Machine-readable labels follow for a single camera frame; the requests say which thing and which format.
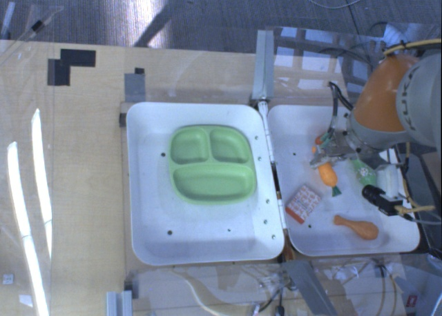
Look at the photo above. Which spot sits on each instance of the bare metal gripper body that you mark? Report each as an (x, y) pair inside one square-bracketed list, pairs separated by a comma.
[(345, 147)]

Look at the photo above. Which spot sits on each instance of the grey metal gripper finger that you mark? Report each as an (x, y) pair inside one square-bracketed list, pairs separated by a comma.
[(319, 150), (317, 162)]

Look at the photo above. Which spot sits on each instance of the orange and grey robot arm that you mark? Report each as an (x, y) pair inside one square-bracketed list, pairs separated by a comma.
[(386, 100)]

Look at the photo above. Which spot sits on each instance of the orange carrot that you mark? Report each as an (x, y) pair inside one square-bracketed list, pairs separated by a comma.
[(328, 175)]

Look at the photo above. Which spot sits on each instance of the orange and white carton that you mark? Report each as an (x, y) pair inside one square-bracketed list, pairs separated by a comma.
[(304, 203)]

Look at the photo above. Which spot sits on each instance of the thin black and white rod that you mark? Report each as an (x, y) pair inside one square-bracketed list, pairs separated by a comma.
[(271, 149)]

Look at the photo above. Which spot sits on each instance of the white plastic tray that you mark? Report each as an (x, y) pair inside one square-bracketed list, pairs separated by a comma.
[(207, 232), (345, 204)]

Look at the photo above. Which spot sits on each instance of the orange chicken drumstick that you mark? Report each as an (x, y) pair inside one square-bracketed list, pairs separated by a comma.
[(360, 228)]

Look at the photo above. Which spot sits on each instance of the green divided plate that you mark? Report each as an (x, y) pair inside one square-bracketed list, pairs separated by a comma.
[(214, 180)]

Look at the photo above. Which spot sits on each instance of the black cylinder on white bracket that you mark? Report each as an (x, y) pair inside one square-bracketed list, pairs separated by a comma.
[(380, 197)]

